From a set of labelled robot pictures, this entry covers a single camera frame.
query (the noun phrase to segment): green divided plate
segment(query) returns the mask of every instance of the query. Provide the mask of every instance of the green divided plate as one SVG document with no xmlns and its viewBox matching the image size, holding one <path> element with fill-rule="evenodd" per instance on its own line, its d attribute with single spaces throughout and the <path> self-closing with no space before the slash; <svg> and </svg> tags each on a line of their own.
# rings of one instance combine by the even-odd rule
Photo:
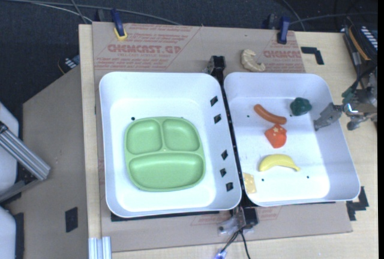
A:
<svg viewBox="0 0 384 259">
<path fill-rule="evenodd" d="M 205 175 L 199 133 L 184 118 L 143 118 L 132 122 L 125 130 L 124 151 L 131 181 L 145 191 L 191 188 Z"/>
</svg>

